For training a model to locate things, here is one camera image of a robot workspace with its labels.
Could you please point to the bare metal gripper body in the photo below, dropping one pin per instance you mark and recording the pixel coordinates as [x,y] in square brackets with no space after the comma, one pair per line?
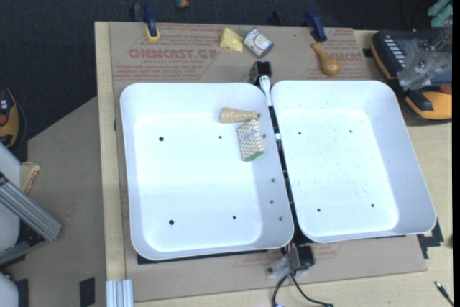
[442,36]

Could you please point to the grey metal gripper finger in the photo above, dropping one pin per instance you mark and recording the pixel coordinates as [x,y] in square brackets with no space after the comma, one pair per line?
[441,66]
[417,64]

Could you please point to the tan chicken drumstick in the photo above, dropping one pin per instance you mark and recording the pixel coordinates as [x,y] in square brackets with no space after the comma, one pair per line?
[328,64]

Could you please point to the white plastic tray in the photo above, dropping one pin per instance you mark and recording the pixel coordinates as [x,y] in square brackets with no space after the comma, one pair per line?
[194,183]
[341,169]

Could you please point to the thin black and white rod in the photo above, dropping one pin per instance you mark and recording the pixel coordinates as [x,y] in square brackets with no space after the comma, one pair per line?
[277,126]

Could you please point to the small white and silver can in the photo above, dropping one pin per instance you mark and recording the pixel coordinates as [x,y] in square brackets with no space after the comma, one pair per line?
[257,42]

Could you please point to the patterned orange and green carton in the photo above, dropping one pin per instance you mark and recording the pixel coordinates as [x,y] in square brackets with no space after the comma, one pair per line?
[251,141]

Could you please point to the yellow corn cob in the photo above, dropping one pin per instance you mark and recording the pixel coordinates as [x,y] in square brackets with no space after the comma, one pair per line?
[235,115]

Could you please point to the yellow cheese wedge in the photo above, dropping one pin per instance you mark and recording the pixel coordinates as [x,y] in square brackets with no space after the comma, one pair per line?
[230,40]

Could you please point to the brown cardboard board red print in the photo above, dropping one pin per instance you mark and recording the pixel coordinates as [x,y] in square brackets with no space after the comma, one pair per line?
[201,64]

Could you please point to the green and orange toy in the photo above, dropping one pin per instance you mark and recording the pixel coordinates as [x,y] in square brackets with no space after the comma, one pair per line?
[182,2]

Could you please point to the tan toy sandwich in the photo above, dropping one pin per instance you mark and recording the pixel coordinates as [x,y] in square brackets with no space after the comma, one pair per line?
[28,174]

